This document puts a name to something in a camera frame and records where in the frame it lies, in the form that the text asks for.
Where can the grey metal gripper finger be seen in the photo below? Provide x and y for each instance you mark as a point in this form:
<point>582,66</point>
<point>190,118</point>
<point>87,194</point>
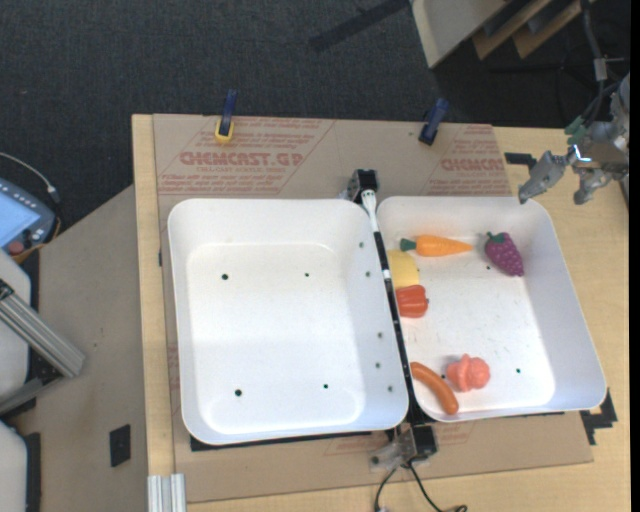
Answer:
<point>546,172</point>
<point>590,182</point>

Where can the orange carrot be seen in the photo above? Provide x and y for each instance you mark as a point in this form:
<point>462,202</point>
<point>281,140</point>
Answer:
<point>440,246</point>

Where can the pink toy food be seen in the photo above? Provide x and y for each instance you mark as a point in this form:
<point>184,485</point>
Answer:
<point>469,372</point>

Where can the thin black and white rod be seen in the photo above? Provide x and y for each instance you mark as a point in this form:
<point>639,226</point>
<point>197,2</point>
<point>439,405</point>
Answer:
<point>384,255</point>

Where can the purple grapes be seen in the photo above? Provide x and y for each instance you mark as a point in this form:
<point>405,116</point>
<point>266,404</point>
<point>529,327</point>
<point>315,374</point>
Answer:
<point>505,255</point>

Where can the orange sausage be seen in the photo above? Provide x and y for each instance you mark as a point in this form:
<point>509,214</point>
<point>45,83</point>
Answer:
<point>437,387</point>

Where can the brown cardboard board red print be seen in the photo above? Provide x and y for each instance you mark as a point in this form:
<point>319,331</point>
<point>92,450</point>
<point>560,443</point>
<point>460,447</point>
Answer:
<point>310,150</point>

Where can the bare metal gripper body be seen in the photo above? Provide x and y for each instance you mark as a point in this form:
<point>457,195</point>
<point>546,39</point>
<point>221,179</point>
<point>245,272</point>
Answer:
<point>607,142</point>

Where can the white plastic tray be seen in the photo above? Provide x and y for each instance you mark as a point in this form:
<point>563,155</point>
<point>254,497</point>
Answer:
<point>490,325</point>
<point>280,320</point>

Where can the orange bell pepper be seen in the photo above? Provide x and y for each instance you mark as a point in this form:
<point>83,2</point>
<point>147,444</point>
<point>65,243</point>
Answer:
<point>411,301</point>

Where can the yellow toy food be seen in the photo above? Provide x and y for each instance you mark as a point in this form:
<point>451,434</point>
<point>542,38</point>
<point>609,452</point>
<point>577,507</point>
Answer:
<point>404,270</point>

